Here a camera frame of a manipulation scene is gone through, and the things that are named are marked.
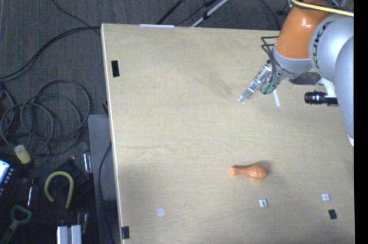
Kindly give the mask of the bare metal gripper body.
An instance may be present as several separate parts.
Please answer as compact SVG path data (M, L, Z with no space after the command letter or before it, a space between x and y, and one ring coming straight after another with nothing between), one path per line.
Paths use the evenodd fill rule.
M272 85L278 86L284 74L285 70L279 65L276 64L275 67L273 67L271 64L265 64L257 73L255 77L255 83L257 85L270 83Z

